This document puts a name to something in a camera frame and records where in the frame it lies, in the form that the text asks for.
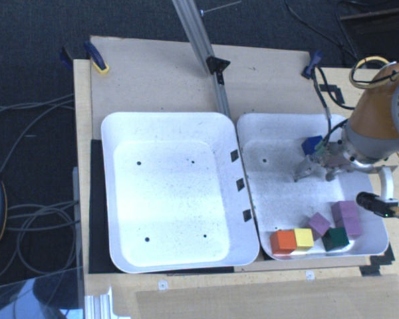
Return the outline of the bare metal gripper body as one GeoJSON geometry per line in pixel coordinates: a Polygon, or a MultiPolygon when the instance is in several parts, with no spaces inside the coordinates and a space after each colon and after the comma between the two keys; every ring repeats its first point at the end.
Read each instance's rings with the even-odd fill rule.
{"type": "Polygon", "coordinates": [[[313,152],[313,159],[328,172],[359,171],[374,173],[375,164],[386,158],[384,140],[339,140],[324,145],[320,141],[313,152]]]}

